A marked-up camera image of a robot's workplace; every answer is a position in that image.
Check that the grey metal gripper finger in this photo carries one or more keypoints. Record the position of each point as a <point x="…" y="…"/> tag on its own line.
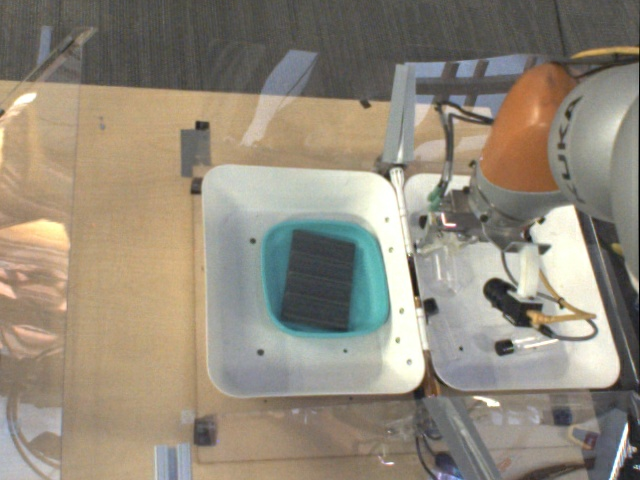
<point x="462" y="242"/>
<point x="433" y="228"/>

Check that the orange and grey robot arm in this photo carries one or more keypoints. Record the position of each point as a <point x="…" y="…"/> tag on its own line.
<point x="530" y="133"/>

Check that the white plastic tray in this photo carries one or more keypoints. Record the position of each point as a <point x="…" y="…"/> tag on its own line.
<point x="500" y="368"/>
<point x="235" y="288"/>

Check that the clear vial with black cap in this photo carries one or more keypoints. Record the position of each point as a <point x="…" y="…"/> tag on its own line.
<point x="506" y="347"/>

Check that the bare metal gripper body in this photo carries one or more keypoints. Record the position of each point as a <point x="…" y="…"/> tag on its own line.
<point x="465" y="213"/>

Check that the black ribbed rectangular block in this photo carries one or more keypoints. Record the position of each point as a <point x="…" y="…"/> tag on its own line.
<point x="317" y="280"/>

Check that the black cylinder on white bracket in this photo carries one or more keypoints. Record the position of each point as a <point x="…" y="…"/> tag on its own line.
<point x="512" y="302"/>

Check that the teal bowl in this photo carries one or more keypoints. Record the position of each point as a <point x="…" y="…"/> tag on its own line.
<point x="372" y="278"/>

